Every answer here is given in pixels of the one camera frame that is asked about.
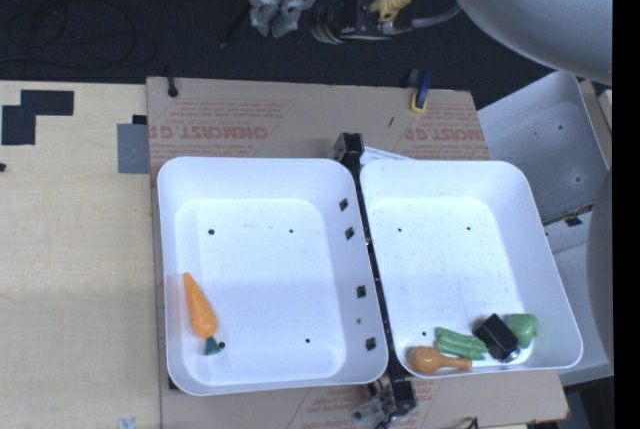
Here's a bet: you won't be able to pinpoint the brown cardboard board red print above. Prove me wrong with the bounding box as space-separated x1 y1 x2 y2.
145 76 572 429

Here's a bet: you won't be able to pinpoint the white plastic tray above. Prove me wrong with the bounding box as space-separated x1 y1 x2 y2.
156 155 390 398
358 158 585 380

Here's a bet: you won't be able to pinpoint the orange carrot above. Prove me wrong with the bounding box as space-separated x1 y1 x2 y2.
181 271 227 357

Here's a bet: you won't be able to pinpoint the green bean pods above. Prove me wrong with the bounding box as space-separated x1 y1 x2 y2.
432 326 490 361

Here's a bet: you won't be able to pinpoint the orange toy drumstick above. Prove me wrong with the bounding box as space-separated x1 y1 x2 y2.
408 345 474 376

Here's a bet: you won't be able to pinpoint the black box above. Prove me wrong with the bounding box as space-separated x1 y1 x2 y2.
473 312 521 364

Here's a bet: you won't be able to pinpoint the green pepper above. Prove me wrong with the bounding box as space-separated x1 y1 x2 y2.
503 312 540 350

